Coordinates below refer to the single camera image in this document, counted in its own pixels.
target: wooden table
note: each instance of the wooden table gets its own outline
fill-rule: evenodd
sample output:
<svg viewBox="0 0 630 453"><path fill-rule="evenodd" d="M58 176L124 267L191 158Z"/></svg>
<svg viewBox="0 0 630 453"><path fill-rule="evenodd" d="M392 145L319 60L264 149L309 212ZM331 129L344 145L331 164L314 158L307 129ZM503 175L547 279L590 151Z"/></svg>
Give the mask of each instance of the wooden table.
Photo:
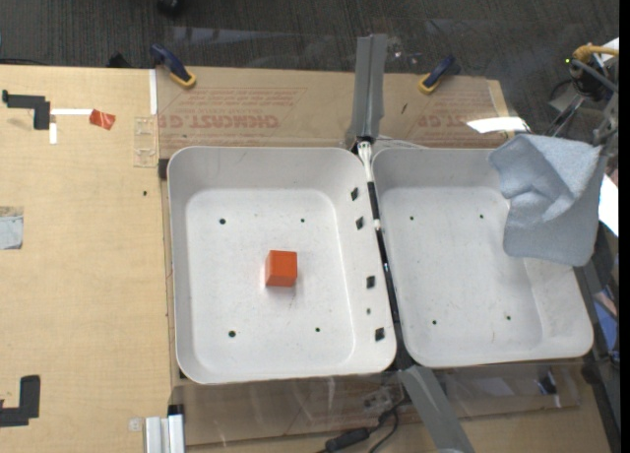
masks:
<svg viewBox="0 0 630 453"><path fill-rule="evenodd" d="M133 166L134 117L151 114L150 72L0 66L0 89L116 116L109 131L60 116L50 145L32 129L31 110L0 106L0 207L23 207L25 217L22 248L0 250L4 408L18 406L21 377L41 378L39 417L0 427L0 451L141 452L138 424L164 416L170 395L160 180ZM578 384L578 408L464 429L479 452L608 451L593 392ZM195 451L308 453L325 438ZM379 451L432 449L426 429L411 424Z"/></svg>

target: yellow cable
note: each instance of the yellow cable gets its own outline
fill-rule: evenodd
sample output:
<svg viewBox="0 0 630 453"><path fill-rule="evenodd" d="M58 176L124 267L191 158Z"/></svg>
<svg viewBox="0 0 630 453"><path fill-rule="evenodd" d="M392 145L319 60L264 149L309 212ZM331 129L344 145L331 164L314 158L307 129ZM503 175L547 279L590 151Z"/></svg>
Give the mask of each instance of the yellow cable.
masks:
<svg viewBox="0 0 630 453"><path fill-rule="evenodd" d="M608 54L618 56L619 50L610 47L601 47L596 45L582 45L573 52L573 57L583 63L588 63L593 54Z"/></svg>

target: blue and yellow clamp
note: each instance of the blue and yellow clamp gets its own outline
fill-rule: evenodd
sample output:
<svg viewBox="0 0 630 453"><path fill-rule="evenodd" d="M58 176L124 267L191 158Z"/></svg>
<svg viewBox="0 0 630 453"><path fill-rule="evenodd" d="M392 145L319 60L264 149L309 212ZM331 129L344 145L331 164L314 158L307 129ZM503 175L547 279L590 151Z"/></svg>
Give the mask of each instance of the blue and yellow clamp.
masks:
<svg viewBox="0 0 630 453"><path fill-rule="evenodd" d="M163 64L170 72L170 78L184 89L192 88L197 82L195 76L184 67L175 54L159 43L151 45L150 53L154 64Z"/></svg>
<svg viewBox="0 0 630 453"><path fill-rule="evenodd" d="M431 71L431 73L427 73L423 75L420 81L417 83L417 89L421 93L425 93L426 95L430 95L433 91L437 89L437 86L440 85L440 79L442 75L444 75L455 63L455 56L449 55L442 59L438 65Z"/></svg>

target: caster wheel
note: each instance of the caster wheel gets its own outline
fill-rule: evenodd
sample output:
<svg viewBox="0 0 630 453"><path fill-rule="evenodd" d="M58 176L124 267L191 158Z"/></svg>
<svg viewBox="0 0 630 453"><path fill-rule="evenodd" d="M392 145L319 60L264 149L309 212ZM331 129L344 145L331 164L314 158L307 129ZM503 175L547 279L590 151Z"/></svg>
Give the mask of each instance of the caster wheel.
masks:
<svg viewBox="0 0 630 453"><path fill-rule="evenodd" d="M184 0L157 0L157 9L162 13L174 17L184 8Z"/></svg>

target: orange sticker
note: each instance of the orange sticker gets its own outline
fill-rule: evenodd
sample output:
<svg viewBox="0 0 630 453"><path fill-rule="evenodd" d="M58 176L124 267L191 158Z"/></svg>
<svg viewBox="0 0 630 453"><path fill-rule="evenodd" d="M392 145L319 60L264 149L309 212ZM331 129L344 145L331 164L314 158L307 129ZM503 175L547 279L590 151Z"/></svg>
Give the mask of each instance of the orange sticker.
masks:
<svg viewBox="0 0 630 453"><path fill-rule="evenodd" d="M103 111L94 109L90 114L90 123L95 126L100 126L107 131L111 129L111 126L114 125L115 121L116 117L111 113L105 113Z"/></svg>

